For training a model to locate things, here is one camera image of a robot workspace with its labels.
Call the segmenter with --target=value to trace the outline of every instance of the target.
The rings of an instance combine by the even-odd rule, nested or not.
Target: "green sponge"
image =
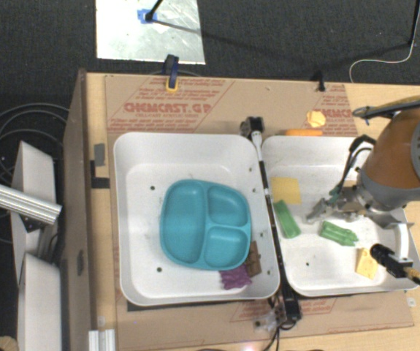
[[[297,237],[300,234],[299,226],[297,226],[297,223],[294,221],[284,200],[275,203],[273,207],[275,208],[275,212],[278,215],[281,227],[283,228],[284,236],[286,238]]]
[[[324,221],[322,224],[320,236],[335,241],[341,246],[355,246],[355,243],[359,240],[352,230],[343,229],[328,221]]]

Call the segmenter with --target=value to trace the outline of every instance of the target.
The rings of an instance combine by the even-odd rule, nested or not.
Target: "black rod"
[[[147,22],[151,22],[153,20],[153,15],[155,14],[156,10],[159,8],[162,2],[163,0],[158,0],[156,4],[154,4],[154,7],[148,13],[145,14],[145,20]]]
[[[417,19],[419,17],[419,10],[420,10],[420,0],[416,0],[416,3],[414,5],[414,18],[413,18],[413,28],[411,31],[411,37],[409,38],[409,45],[412,45],[414,42],[414,37],[416,36],[416,25],[417,25]]]

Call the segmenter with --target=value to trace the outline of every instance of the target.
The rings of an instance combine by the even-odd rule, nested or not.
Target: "purple object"
[[[235,288],[239,289],[247,284],[252,283],[252,280],[248,276],[245,264],[242,264],[235,269],[231,269],[230,271],[219,271],[219,273],[223,280],[225,290]]]

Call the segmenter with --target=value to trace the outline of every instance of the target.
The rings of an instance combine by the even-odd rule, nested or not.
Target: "black carpet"
[[[348,82],[363,58],[404,59],[415,0],[198,0],[205,66],[182,68],[206,76]],[[68,107],[80,67],[149,73],[157,63],[96,58],[95,0],[0,0],[0,112],[29,102]],[[402,64],[362,63],[360,83],[420,85],[420,19],[413,55]],[[19,125],[57,139],[62,125],[46,116]],[[21,135],[49,154],[42,137]],[[1,151],[14,164],[15,140]],[[0,236],[10,238],[8,219]],[[16,282],[11,246],[0,242],[0,335],[16,335]]]

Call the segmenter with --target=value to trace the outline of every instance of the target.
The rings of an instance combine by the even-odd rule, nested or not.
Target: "teal plate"
[[[175,263],[227,271],[240,266],[251,243],[251,215],[238,191],[186,179],[171,185],[161,212],[161,248]]]

